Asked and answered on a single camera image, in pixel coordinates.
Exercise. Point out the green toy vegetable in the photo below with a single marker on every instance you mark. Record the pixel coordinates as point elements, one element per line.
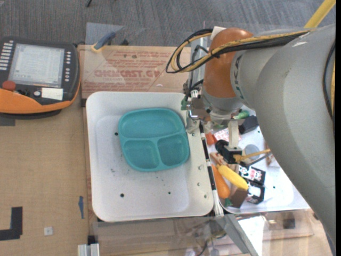
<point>243,114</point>

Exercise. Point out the tan and red toy food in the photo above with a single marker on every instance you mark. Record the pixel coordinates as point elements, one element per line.
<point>217,159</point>

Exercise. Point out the brown cardboard board, red print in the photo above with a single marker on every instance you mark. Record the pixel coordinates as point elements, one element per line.
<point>128,68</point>

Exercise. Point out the teal divided plate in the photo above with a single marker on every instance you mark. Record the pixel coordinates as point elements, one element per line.
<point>152,139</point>

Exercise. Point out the red and white packet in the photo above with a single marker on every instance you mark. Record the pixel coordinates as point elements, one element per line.
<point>222,135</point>

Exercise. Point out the dull grey metal gripper finger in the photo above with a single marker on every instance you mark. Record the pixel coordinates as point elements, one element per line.
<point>192,125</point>

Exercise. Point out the black and white cow carton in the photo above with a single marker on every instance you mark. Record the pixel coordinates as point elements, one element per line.
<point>254,174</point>
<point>257,193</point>

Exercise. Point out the yellow banana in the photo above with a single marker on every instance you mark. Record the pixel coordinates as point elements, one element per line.
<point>234,176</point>

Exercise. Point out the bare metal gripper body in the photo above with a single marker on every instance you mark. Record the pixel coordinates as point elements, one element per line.
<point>199,107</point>

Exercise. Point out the thin black and white rod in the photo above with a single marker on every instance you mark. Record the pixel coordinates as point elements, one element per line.
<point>210,169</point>

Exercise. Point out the grey can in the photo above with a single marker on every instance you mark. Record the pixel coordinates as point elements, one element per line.
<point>252,151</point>

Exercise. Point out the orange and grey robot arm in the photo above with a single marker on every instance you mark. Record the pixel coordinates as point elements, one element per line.
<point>287,111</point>

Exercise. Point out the white plastic tray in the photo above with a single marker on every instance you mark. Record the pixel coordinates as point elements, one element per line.
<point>277,193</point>
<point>149,193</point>

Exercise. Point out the black box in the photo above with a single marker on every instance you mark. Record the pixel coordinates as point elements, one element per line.
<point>249,124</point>

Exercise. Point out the brown bread block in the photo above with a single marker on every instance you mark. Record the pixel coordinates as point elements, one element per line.
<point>238,197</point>

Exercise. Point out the black cylinder on white bracket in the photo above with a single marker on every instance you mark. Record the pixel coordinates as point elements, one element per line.
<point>228,152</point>

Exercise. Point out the orange carrot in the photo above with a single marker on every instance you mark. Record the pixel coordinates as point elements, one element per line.
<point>222,184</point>

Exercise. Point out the small orange block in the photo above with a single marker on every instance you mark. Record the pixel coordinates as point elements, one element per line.
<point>210,139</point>

